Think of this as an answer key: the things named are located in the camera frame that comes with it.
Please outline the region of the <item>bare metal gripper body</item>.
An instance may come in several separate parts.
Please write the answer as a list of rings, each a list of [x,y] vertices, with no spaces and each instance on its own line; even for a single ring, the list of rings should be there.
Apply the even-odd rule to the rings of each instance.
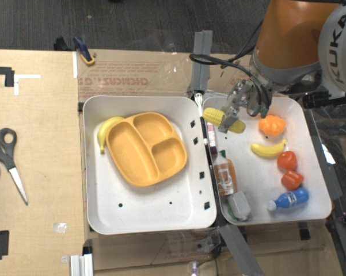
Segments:
[[[276,83],[266,78],[257,67],[248,71],[248,79],[238,80],[223,105],[225,114],[238,114],[245,108],[247,114],[267,114],[275,93]]]

